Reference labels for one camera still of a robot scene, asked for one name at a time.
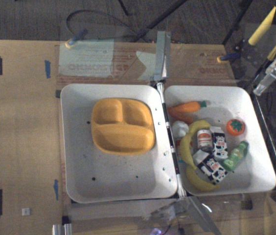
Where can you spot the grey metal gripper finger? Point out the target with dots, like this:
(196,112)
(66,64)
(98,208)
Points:
(265,83)

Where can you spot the orange tomato with green top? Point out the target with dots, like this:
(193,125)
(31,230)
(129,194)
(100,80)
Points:
(236,127)

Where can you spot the cow print milk carton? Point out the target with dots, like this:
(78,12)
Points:
(220,144)
(212,168)

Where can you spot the brown cardboard board red print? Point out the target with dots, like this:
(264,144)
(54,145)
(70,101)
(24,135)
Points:
(189,62)

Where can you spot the green plastic bottle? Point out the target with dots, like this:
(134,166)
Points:
(236,157)

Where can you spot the red and white small can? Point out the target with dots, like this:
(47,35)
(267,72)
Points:
(204,139)

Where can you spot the orange carrot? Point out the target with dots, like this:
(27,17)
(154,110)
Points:
(185,106)

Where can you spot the white plastic tray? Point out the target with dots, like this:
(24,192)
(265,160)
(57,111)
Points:
(118,175)
(253,170)

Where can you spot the white garlic bulb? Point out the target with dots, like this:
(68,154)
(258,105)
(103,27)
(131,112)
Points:
(178,128)

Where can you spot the yellow banana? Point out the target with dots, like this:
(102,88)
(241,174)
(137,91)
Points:
(185,148)
(198,181)

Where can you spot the orange divided plate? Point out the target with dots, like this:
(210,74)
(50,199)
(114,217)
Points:
(123,136)

